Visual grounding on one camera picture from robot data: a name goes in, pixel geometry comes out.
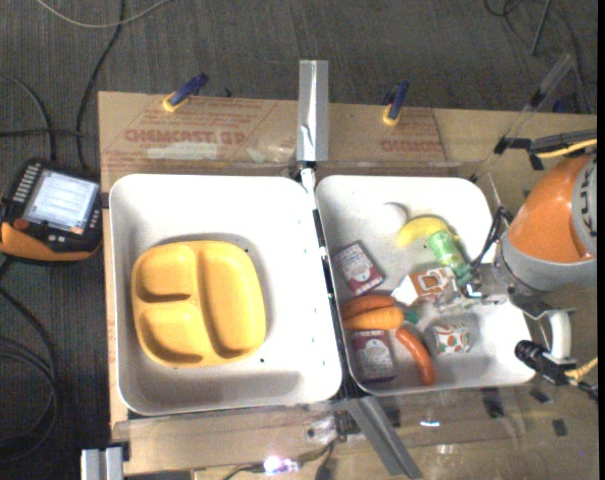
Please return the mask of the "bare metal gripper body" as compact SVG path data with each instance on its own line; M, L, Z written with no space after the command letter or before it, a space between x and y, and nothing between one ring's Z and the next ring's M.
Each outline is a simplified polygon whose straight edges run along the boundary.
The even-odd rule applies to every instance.
M462 288L463 295L481 305L499 305L508 300L511 274L501 264L482 263Z

